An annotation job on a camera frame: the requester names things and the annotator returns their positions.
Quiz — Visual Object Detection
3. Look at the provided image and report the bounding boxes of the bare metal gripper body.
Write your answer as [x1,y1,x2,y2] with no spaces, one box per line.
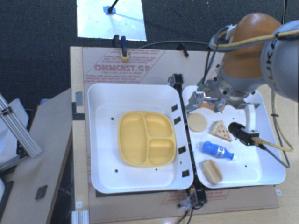
[202,77,251,107]

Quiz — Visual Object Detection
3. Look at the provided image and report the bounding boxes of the tan round biscuit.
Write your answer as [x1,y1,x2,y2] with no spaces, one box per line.
[187,112,208,133]

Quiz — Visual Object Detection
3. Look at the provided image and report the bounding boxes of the pizza slice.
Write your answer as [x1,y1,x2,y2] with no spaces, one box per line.
[211,120,233,142]

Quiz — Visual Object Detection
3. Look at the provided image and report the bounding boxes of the thin black rod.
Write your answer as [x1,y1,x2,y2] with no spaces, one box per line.
[175,83,199,192]

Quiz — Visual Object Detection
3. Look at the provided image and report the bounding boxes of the blue bottle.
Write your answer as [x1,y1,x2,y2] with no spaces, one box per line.
[198,140,237,161]

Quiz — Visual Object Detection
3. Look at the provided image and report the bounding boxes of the brown cardboard board red print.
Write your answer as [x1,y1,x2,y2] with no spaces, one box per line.
[81,46,280,224]

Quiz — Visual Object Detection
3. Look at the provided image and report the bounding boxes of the tan hot dog bun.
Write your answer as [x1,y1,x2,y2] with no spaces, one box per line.
[201,159,223,185]

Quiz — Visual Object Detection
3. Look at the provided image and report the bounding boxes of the white plastic tray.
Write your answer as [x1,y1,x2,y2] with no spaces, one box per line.
[87,83,195,194]
[182,85,286,189]

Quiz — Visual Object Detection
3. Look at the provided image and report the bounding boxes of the yellow divided plate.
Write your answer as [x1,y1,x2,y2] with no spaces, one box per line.
[117,111,177,168]

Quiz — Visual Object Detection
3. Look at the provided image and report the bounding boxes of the black block with thin wires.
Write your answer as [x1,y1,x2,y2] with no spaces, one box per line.
[168,73,185,88]
[177,188,208,210]

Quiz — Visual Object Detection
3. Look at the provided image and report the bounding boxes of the black cylinder on white bracket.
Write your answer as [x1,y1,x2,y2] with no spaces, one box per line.
[228,103,260,147]

